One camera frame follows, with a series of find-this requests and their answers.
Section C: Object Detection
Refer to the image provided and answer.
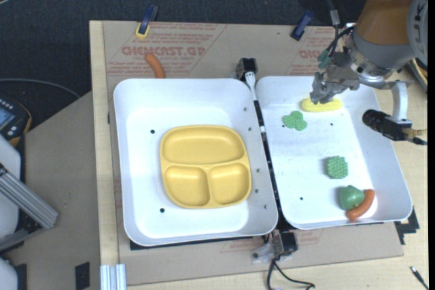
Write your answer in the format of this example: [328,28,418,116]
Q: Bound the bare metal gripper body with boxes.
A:
[314,54,389,92]

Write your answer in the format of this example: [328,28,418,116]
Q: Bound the yellow divided plate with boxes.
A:
[158,124,254,210]

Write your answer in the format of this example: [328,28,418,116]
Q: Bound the green lettuce leaf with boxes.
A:
[281,110,309,132]

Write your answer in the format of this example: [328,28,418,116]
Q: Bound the yellow corn cob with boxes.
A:
[300,96,343,113]

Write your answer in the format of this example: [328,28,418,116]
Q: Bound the orange sausage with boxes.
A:
[345,188,376,223]
[143,54,167,80]

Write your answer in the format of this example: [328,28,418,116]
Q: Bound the thin black and white rod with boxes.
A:
[244,72,283,232]

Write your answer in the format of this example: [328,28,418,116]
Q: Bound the green pepper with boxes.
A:
[337,184,366,211]

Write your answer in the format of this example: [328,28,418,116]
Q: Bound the white plastic tray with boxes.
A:
[254,75,414,231]
[112,77,280,247]

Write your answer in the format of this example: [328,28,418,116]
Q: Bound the green bumpy round toy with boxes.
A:
[326,156,349,180]

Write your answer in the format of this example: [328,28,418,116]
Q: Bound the brown cardboard board red print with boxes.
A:
[101,20,406,286]

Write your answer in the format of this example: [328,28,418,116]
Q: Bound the black cylinder on white bracket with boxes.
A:
[361,79,414,142]

